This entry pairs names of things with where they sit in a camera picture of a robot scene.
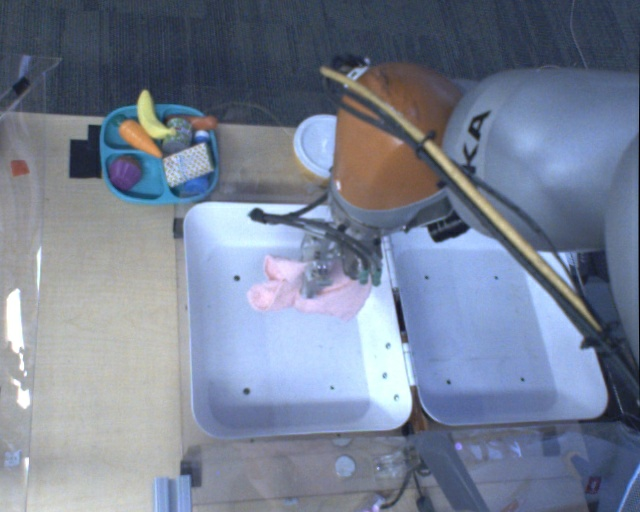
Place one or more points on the pale wood board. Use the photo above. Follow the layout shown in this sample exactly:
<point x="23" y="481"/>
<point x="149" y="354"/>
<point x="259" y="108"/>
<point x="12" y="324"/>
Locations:
<point x="280" y="470"/>

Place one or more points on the small round white cap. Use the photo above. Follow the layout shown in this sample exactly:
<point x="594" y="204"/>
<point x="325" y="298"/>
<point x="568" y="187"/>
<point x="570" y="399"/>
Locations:
<point x="345" y="465"/>

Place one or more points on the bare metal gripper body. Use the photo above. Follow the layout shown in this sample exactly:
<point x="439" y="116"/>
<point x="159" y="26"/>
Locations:
<point x="320" y="260"/>

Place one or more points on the orange carrot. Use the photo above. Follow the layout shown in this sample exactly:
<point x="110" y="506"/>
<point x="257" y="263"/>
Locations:
<point x="137" y="136"/>

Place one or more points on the small green can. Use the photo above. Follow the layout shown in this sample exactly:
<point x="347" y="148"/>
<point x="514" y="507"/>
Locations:
<point x="177" y="136"/>

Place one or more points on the purple grapes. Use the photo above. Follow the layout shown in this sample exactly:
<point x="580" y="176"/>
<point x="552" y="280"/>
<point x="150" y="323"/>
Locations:
<point x="125" y="173"/>

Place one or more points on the blue divided plate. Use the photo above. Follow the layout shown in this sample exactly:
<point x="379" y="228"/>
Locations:
<point x="150" y="187"/>

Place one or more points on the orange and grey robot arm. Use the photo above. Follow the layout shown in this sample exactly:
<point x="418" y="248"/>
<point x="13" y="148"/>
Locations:
<point x="525" y="150"/>

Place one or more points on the clear plastic bottle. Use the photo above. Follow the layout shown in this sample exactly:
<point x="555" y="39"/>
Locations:
<point x="392" y="466"/>

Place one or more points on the black cylinder on white bracket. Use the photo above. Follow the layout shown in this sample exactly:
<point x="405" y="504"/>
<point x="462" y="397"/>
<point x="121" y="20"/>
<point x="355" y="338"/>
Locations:
<point x="447" y="229"/>

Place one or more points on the red-brown sausage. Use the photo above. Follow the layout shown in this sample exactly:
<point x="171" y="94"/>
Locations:
<point x="204" y="122"/>

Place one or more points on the yellow banana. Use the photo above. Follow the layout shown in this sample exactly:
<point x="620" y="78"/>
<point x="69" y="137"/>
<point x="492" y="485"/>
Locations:
<point x="147" y="120"/>

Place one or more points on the white plastic tray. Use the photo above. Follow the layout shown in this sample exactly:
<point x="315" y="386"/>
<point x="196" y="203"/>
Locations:
<point x="280" y="360"/>
<point x="490" y="340"/>

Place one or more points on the pink cloth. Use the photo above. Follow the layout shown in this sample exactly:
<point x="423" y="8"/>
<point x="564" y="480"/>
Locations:
<point x="280" y="295"/>

